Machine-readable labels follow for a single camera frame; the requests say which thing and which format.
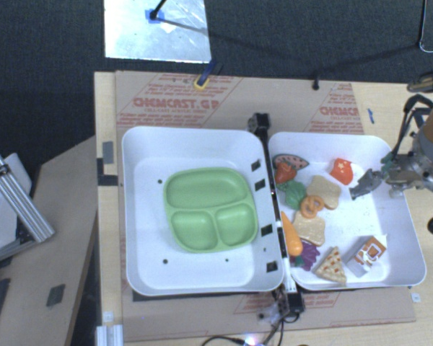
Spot orange and white carton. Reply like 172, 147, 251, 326
344, 234, 388, 278

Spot white plastic tray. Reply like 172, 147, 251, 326
121, 125, 287, 298
267, 131, 428, 291

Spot purple grapes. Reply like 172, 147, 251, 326
289, 241, 322, 272

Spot red strawberry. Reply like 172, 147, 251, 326
274, 161, 297, 185

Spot tan bread slice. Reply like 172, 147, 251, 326
292, 210, 327, 248
306, 174, 343, 210

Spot pizza slice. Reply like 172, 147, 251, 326
314, 246, 348, 285

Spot green lettuce leaf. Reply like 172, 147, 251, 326
283, 179, 308, 210

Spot orange pretzel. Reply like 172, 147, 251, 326
299, 195, 326, 219

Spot thin black and white rod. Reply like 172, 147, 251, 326
258, 128, 296, 296

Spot watermelon slice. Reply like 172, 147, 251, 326
272, 153, 310, 172

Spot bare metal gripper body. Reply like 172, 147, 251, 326
381, 152, 433, 199

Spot orange carrot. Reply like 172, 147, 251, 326
280, 210, 304, 257

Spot brown cardboard board red print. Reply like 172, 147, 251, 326
113, 70, 418, 342

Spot green divided plate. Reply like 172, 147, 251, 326
162, 167, 259, 254

